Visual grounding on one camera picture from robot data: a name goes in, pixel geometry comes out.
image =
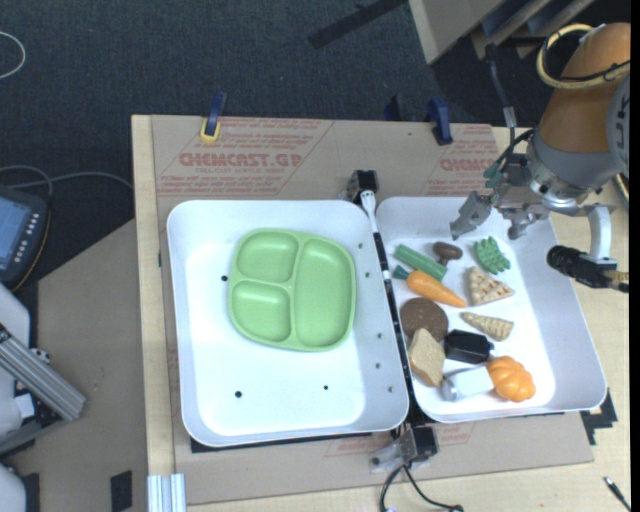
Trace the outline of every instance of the cardboard sheet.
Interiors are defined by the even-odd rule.
[[[171,209],[189,199],[332,199],[354,170],[376,170],[378,201],[484,192],[498,150],[488,125],[452,125],[439,146],[428,123],[222,118],[204,145],[199,117],[153,116],[176,470],[190,504],[373,485],[371,453],[389,433],[194,452],[182,424],[175,317],[166,240]],[[435,424],[440,453],[415,471],[442,478],[583,463],[592,454],[579,413]]]

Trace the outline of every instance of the toy food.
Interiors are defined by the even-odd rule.
[[[400,308],[402,330],[409,337],[421,327],[427,329],[436,341],[443,339],[449,330],[449,319],[444,310],[431,299],[415,297]]]
[[[511,262],[500,252],[498,242],[492,236],[476,242],[473,247],[480,264],[492,274],[511,268]]]
[[[502,356],[490,361],[487,370],[496,393],[502,398],[512,402],[522,402],[536,393],[531,374],[510,356]]]
[[[489,359],[493,343],[482,334],[454,329],[444,338],[447,359],[468,364],[480,364]]]
[[[462,319],[469,325],[482,331],[487,336],[490,336],[496,341],[504,341],[511,334],[513,329],[513,322],[509,320],[503,320],[502,318],[495,318],[491,316],[476,315],[475,313],[469,313],[465,311],[461,313]]]
[[[403,244],[396,248],[394,256],[407,265],[433,276],[438,281],[442,281],[442,278],[447,273],[447,267],[444,265],[440,265],[436,260],[432,260],[428,256],[420,254],[418,251]]]
[[[468,282],[474,306],[505,299],[514,293],[506,284],[485,274],[478,267],[471,267]]]
[[[444,348],[426,329],[418,329],[409,347],[409,365],[427,386],[438,387],[442,383]]]
[[[407,277],[409,277],[410,273],[411,272],[409,272],[406,268],[403,268],[401,265],[396,265],[396,268],[393,269],[391,277],[393,277],[394,279],[406,279]]]
[[[407,277],[407,286],[418,295],[422,295],[427,299],[456,306],[458,308],[467,307],[464,299],[456,295],[452,290],[443,285],[435,277],[423,272],[422,270],[414,270]]]
[[[433,251],[438,255],[438,263],[445,267],[449,261],[462,258],[462,249],[445,242],[436,242],[433,244]]]
[[[442,396],[450,402],[457,402],[493,389],[493,381],[485,365],[452,373],[442,381],[440,387]]]

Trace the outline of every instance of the green divided plate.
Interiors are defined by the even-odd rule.
[[[236,329],[253,341],[329,350],[349,336],[353,325],[353,259],[327,238],[257,229],[238,242],[227,301]]]

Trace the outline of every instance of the black cable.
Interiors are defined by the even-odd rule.
[[[499,172],[502,172],[502,170],[504,169],[504,165],[500,165],[503,162],[506,164],[507,162],[507,157],[510,156],[513,153],[513,150],[515,149],[515,147],[520,144],[521,142],[525,141],[525,140],[529,140],[529,138],[531,138],[531,136],[534,133],[534,129],[530,128],[524,132],[522,132],[520,135],[518,135],[515,139],[513,139],[513,141],[509,144],[509,146],[507,147],[507,149],[505,149],[502,154],[496,158],[496,161],[494,163],[495,166],[498,166],[499,168]]]
[[[389,473],[389,476],[387,476],[387,479],[384,481],[384,484],[382,485],[382,489],[380,490],[380,500],[378,503],[378,508],[380,512],[387,512],[387,507],[384,503],[384,499],[387,495],[387,491],[389,490],[389,487],[391,486],[395,478],[398,476],[398,473],[400,473],[400,471],[402,470],[404,470],[404,472],[406,473],[407,477],[409,478],[409,482],[411,482],[411,485],[413,485],[413,488],[416,490],[416,492],[427,503],[434,505],[436,507],[445,509],[448,512],[464,512],[464,508],[462,507],[462,505],[446,505],[445,503],[439,503],[437,501],[430,499],[426,494],[422,492],[420,487],[418,487],[418,484],[413,479],[413,476],[409,471],[409,466],[406,464],[403,466],[400,466],[399,468],[394,469],[391,473]]]
[[[509,128],[510,135],[510,144],[508,146],[508,155],[511,155],[511,150],[514,146],[513,141],[516,137],[516,119],[515,113],[513,110],[513,106],[507,97],[507,93],[500,82],[500,77],[498,76],[498,61],[497,61],[497,53],[496,53],[496,45],[493,43],[488,44],[485,47],[485,53],[487,55],[487,64],[489,64],[489,71],[491,75],[491,82],[493,83],[493,88],[496,90],[498,94],[498,98],[500,99],[500,104],[502,106],[502,111],[505,116],[505,124]]]
[[[404,468],[404,472],[406,473],[407,477],[409,478],[409,481],[413,485],[413,488],[422,497],[422,499],[425,500],[427,503],[430,503],[431,505],[435,505],[436,507],[444,508],[444,509],[448,510],[449,512],[464,512],[464,508],[462,507],[462,505],[446,505],[444,503],[439,503],[437,501],[433,501],[432,499],[429,499],[427,497],[427,495],[424,494],[422,492],[422,490],[420,490],[420,487],[418,487],[418,484],[413,479],[413,476],[411,476],[411,473],[409,471],[409,466],[405,465],[405,466],[402,466],[402,467]]]

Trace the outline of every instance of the toy pizza slice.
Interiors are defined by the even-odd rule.
[[[471,303],[474,306],[479,306],[510,297],[514,291],[502,281],[485,274],[478,267],[471,267],[469,293],[471,294]]]
[[[462,313],[462,319],[496,341],[507,339],[513,329],[513,322],[502,318],[476,315],[465,311]]]

